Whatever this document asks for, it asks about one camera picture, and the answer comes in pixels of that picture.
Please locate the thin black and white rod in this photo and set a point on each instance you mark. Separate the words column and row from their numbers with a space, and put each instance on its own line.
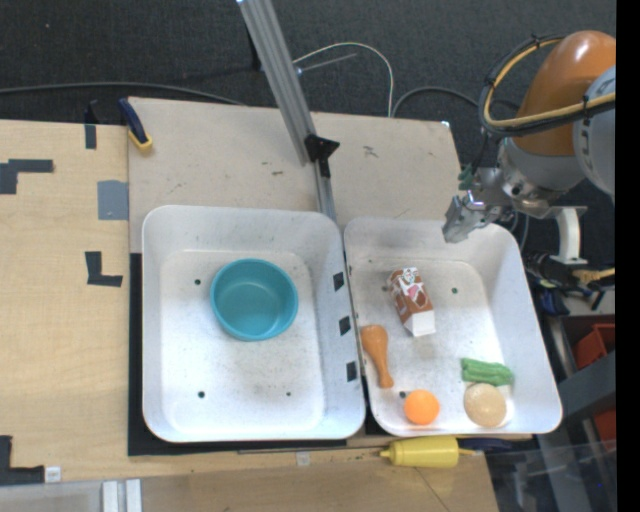
column 356, row 305

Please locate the black cylinder on white bracket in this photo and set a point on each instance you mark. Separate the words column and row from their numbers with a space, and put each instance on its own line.
column 567, row 235

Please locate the pale wood board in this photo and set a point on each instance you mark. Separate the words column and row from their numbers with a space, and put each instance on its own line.
column 225, row 160

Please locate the green beans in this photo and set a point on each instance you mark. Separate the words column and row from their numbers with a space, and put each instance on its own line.
column 486, row 372

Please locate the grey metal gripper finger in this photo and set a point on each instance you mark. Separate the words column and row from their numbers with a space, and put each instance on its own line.
column 456, row 220
column 481, row 215

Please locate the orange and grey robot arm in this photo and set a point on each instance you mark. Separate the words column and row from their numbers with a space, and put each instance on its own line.
column 560, row 85

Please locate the beige round bread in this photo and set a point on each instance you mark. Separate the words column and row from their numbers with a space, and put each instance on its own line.
column 485, row 405

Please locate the yellow mustard bottle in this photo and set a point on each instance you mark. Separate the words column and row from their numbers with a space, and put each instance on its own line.
column 425, row 451

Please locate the brown and white milk carton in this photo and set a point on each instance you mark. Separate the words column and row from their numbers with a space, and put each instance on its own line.
column 411, row 300

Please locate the teal bowl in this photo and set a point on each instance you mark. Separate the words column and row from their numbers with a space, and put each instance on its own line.
column 254, row 300

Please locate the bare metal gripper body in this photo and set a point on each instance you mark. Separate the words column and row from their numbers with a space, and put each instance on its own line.
column 522, row 192

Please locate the white plastic tray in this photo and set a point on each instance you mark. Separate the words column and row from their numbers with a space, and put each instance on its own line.
column 465, row 320
column 250, row 390

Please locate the orange chicken drumstick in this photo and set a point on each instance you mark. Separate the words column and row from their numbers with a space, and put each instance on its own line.
column 379, row 350

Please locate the orange ball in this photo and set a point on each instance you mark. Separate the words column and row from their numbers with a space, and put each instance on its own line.
column 421, row 407

